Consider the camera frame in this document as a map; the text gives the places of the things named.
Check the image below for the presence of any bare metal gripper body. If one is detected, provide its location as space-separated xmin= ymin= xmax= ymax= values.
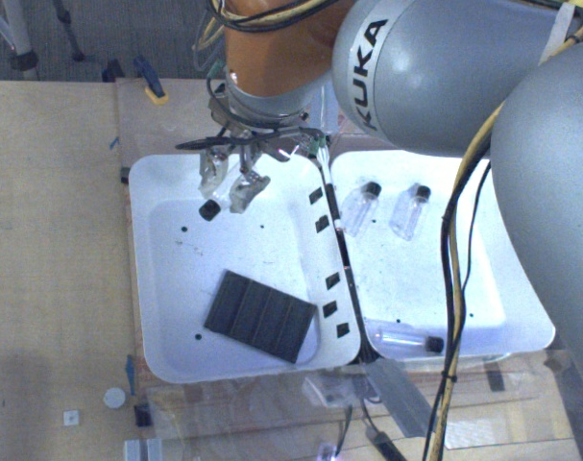
xmin=205 ymin=99 xmax=322 ymax=172

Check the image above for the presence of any clear plastic bottle black cap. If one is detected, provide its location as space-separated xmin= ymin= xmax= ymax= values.
xmin=339 ymin=181 xmax=383 ymax=239
xmin=388 ymin=182 xmax=433 ymax=243
xmin=198 ymin=159 xmax=248 ymax=222
xmin=366 ymin=319 xmax=446 ymax=360

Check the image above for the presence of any white plastic tray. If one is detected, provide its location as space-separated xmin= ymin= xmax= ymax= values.
xmin=329 ymin=150 xmax=557 ymax=362
xmin=128 ymin=153 xmax=362 ymax=385

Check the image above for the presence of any dark grey ribbed rectangular plate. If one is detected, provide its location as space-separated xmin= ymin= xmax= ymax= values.
xmin=203 ymin=270 xmax=319 ymax=365

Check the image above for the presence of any small white round disc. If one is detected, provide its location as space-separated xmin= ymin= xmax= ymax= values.
xmin=103 ymin=386 xmax=127 ymax=410

